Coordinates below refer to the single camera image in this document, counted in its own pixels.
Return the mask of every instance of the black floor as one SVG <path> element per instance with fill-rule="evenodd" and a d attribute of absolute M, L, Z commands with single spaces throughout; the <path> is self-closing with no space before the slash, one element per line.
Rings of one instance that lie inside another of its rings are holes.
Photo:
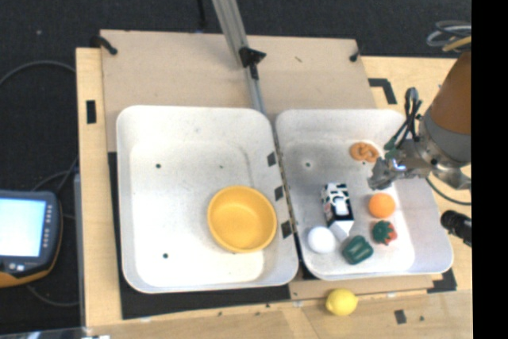
<path fill-rule="evenodd" d="M 354 38 L 369 56 L 448 56 L 425 39 L 441 20 L 471 21 L 471 0 L 239 0 L 248 34 Z M 206 33 L 219 33 L 204 0 Z M 36 60 L 74 66 L 75 48 L 100 29 L 191 31 L 196 0 L 0 0 L 0 81 Z M 29 190 L 67 170 L 78 152 L 75 77 L 40 65 L 0 84 L 0 189 Z M 56 188 L 59 180 L 46 187 Z M 74 211 L 71 183 L 61 200 Z M 65 220 L 54 272 L 33 286 L 54 302 L 78 298 L 75 225 Z M 26 287 L 0 290 L 0 334 L 78 326 L 75 306 L 50 306 Z"/>

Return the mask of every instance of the orange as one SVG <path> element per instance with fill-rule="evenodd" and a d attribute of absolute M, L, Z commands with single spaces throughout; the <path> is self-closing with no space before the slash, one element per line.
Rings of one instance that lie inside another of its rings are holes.
<path fill-rule="evenodd" d="M 378 192 L 368 202 L 368 210 L 376 218 L 388 218 L 395 211 L 395 200 L 389 194 Z"/>

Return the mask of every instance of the white ball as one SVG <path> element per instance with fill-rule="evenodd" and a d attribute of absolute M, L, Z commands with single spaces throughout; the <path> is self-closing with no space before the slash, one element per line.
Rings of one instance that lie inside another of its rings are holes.
<path fill-rule="evenodd" d="M 307 237 L 309 247 L 316 253 L 326 254 L 335 250 L 335 237 L 332 231 L 324 226 L 316 226 Z"/>

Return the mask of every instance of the black mat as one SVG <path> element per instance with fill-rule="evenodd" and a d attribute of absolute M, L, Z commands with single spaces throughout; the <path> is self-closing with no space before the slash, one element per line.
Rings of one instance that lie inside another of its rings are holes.
<path fill-rule="evenodd" d="M 121 312 L 124 319 L 169 314 L 185 310 L 201 310 L 223 306 L 268 304 L 291 299 L 289 287 L 261 287 L 238 290 L 196 291 L 170 294 L 144 294 L 134 290 L 121 272 L 120 229 L 118 221 L 117 154 L 109 153 L 111 198 L 114 210 L 115 238 L 118 253 Z"/>

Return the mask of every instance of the lemon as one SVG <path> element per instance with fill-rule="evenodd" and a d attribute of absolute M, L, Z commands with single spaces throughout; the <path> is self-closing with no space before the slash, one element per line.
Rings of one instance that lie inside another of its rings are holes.
<path fill-rule="evenodd" d="M 358 305 L 358 297 L 346 288 L 337 288 L 328 294 L 325 305 L 332 314 L 350 315 Z"/>

